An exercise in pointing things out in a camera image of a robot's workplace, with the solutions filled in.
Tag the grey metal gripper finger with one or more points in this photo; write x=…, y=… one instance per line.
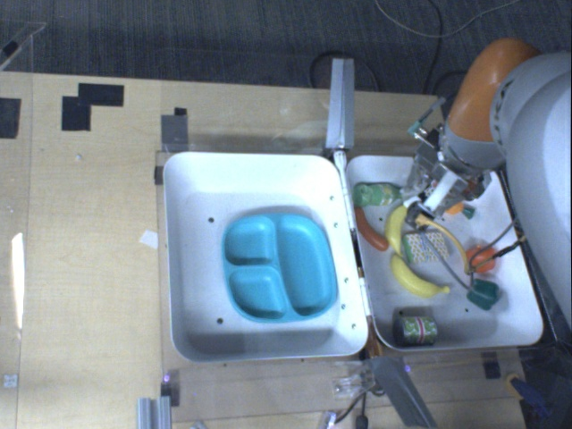
x=473, y=191
x=412, y=186

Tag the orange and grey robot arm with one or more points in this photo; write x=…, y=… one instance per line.
x=532, y=119

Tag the green and white patterned carton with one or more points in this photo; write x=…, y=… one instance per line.
x=418, y=250

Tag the white plastic tray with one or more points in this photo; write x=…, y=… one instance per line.
x=491, y=329
x=196, y=257

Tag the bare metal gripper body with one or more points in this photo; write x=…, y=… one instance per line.
x=435, y=161

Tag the blue divided plate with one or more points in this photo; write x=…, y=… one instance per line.
x=304, y=262

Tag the red sausage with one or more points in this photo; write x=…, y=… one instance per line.
x=371, y=235

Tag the orange round toy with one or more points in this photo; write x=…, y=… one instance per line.
x=485, y=262

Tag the green can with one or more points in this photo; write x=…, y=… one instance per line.
x=415, y=329

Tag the teal green toy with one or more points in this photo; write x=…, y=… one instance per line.
x=485, y=294

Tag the yellow banana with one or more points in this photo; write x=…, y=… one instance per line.
x=413, y=280
x=395, y=233

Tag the orange carrot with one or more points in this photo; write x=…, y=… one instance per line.
x=456, y=209

